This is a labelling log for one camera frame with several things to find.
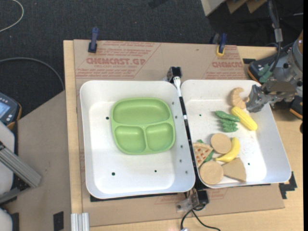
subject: wooden board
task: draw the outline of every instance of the wooden board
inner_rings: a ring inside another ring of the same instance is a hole
[[[227,6],[230,13],[234,13],[237,9],[239,9],[242,5],[244,5],[248,0],[238,0],[234,2],[233,0],[227,0]]]
[[[254,11],[256,11],[259,7],[261,7],[264,3],[266,2],[266,0],[248,0],[247,1],[247,7],[250,11],[250,13],[253,13]]]
[[[262,59],[276,52],[274,47],[237,47],[241,58]],[[71,178],[71,201],[72,212],[82,212],[81,182],[79,168],[78,151],[78,131],[76,115],[76,87],[74,73],[74,43],[73,41],[64,42],[65,81],[68,114],[68,133],[69,133],[69,153],[70,153],[70,178]],[[275,209],[267,211],[227,214],[200,217],[207,225],[219,227],[221,230],[264,230],[271,231],[273,228],[282,231],[304,230],[303,222],[303,136],[299,132],[301,121],[294,118],[288,111],[275,111],[275,121],[285,146],[291,169],[295,174],[298,188],[294,192],[287,193],[287,200],[284,201],[285,209]],[[118,215],[118,209],[113,213],[108,210],[103,214],[110,214],[114,218],[122,219]],[[195,218],[187,218],[184,223],[190,230],[202,231],[204,227]],[[169,219],[159,221],[138,222],[131,224],[109,225],[92,227],[91,231],[156,231],[156,230],[180,230],[180,219]]]

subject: white tray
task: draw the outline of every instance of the white tray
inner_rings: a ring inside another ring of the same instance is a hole
[[[231,113],[230,92],[237,87],[244,89],[241,97],[248,97],[251,87],[257,84],[252,80],[187,80],[181,86],[186,106],[192,142],[202,139],[210,144],[213,134],[221,132],[216,110]],[[260,112],[249,113],[258,124],[256,131],[249,131],[239,123],[238,130],[225,133],[240,141],[239,157],[244,163],[247,181],[239,182],[227,177],[210,188],[286,182],[291,169],[279,136],[269,104]]]
[[[113,139],[113,104],[125,98],[155,97],[170,107],[176,140],[170,150],[148,155],[121,152]],[[176,88],[164,81],[88,81],[80,89],[86,186],[96,198],[179,193],[195,183],[182,110]]]

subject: toy bread slice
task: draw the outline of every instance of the toy bread slice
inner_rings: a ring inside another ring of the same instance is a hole
[[[194,150],[194,155],[196,157],[197,167],[199,167],[206,160],[213,148],[210,147],[208,144],[203,144],[199,142],[193,143],[192,146]]]
[[[239,180],[246,181],[246,170],[243,162],[239,157],[235,158],[229,163],[222,166],[224,176]]]

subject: blue clamp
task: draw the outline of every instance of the blue clamp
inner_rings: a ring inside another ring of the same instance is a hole
[[[92,29],[92,37],[91,37],[91,42],[89,43],[88,52],[96,53],[96,49],[97,49],[96,40],[97,40],[97,37],[98,37],[98,32],[99,32],[99,30],[98,30],[97,27],[94,27]]]
[[[225,46],[227,42],[227,34],[223,33],[220,37],[219,45],[217,46],[217,56],[223,56],[225,53]]]

